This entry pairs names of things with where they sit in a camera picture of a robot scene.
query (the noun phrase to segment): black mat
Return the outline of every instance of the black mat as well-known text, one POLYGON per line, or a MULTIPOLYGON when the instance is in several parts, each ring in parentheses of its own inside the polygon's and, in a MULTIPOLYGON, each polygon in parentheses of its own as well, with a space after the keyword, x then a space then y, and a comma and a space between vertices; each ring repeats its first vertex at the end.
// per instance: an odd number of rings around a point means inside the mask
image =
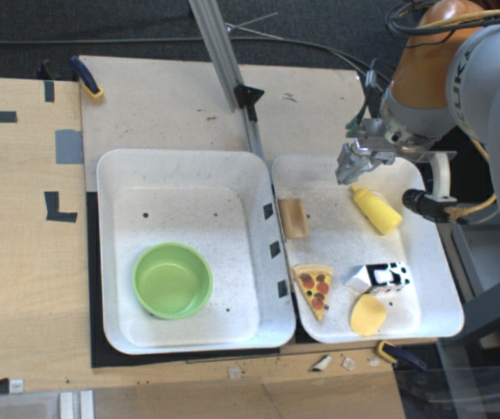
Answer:
POLYGON ((91 309, 91 367, 126 367, 185 361, 217 357, 249 357, 254 355, 276 355, 279 348, 235 349, 228 351, 205 351, 170 354, 124 354, 108 342, 102 324, 102 286, 99 247, 99 201, 94 192, 86 193, 88 233, 89 297, 91 309))

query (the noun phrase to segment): green bowl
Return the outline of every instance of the green bowl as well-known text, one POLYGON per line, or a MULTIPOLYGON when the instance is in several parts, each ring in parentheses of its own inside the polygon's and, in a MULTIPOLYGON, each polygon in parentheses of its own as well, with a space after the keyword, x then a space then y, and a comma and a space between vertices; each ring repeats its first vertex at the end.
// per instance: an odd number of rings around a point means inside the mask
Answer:
POLYGON ((183 244, 159 244, 144 251, 134 267, 133 285, 139 302, 163 319, 198 313, 213 288, 207 261, 183 244))

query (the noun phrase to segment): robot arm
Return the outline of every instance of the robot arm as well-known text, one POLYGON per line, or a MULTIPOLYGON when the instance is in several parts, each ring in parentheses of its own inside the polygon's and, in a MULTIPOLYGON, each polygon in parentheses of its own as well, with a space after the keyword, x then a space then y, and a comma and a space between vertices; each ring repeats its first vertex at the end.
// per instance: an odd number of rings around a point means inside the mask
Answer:
MULTIPOLYGON (((440 0, 429 6, 419 26, 452 24, 483 12, 467 0, 440 0)), ((358 123, 353 142, 343 145, 338 158, 339 184, 355 182, 380 164, 392 164, 396 156, 442 168, 435 158, 442 153, 430 149, 459 126, 490 151, 500 208, 500 24, 410 38, 383 95, 380 117, 358 123)), ((445 189, 428 197, 441 202, 445 189)))

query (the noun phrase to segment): yellow mustard bottle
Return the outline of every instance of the yellow mustard bottle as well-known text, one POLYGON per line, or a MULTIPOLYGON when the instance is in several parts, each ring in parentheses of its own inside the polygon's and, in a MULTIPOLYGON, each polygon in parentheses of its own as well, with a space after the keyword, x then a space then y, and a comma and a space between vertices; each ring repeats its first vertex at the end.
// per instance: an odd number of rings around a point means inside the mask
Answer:
POLYGON ((401 214, 370 189, 357 188, 355 185, 351 185, 351 189, 356 205, 382 235, 389 234, 401 225, 401 214))

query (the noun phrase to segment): small debris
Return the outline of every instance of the small debris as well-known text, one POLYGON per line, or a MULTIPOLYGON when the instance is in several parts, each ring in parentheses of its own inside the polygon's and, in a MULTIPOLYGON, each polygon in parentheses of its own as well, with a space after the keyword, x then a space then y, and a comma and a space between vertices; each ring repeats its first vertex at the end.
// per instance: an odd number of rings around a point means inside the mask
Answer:
POLYGON ((348 371, 353 371, 355 365, 356 365, 356 362, 353 359, 351 359, 350 357, 345 357, 343 359, 343 363, 341 366, 344 369, 347 369, 348 371))
POLYGON ((242 369, 240 367, 229 367, 229 378, 230 379, 241 379, 242 369))
POLYGON ((9 380, 9 393, 11 395, 20 395, 23 392, 24 392, 23 379, 11 379, 11 380, 9 380))
POLYGON ((371 367, 378 367, 380 365, 380 359, 372 357, 371 359, 368 359, 368 365, 371 367))
POLYGON ((333 357, 331 355, 326 355, 325 357, 322 357, 320 361, 318 361, 315 365, 313 365, 310 369, 309 372, 319 372, 319 371, 324 371, 329 365, 331 365, 333 361, 333 357))

